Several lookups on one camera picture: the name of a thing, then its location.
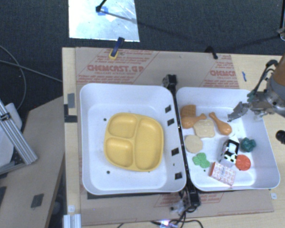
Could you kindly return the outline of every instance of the blue mark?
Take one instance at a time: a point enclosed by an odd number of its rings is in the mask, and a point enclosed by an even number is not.
[[[108,12],[109,12],[109,9],[106,6],[102,6],[100,12],[98,12],[97,15],[98,16],[104,16],[105,13],[108,13]]]
[[[244,78],[244,81],[247,82],[246,80],[246,74],[242,71],[242,75],[243,75],[243,78]]]

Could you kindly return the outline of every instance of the round cookie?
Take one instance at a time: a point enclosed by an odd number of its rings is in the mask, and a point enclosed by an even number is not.
[[[196,135],[188,135],[185,138],[186,150],[190,153],[197,153],[203,148],[203,142]]]

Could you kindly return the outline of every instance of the yellow plate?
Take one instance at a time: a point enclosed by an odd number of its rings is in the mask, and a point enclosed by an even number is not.
[[[118,113],[108,122],[104,154],[118,167],[132,171],[152,171],[162,161],[163,130],[153,118]]]

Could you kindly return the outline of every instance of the blue clamp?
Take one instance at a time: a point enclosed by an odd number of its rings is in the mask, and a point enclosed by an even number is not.
[[[119,37],[115,44],[115,47],[110,51],[109,58],[111,60],[115,60],[117,58],[118,49],[121,48],[123,44],[124,44],[124,38]]]

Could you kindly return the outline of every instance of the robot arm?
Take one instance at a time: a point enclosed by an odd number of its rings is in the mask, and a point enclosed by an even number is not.
[[[269,68],[272,65],[276,66],[275,70]],[[270,71],[273,74],[268,79],[266,76]],[[267,80],[266,89],[263,92],[257,91],[263,80]],[[279,63],[275,60],[267,63],[257,86],[247,97],[248,103],[238,103],[233,113],[228,114],[229,122],[243,116],[248,110],[253,111],[257,117],[274,113],[285,117],[285,53]]]

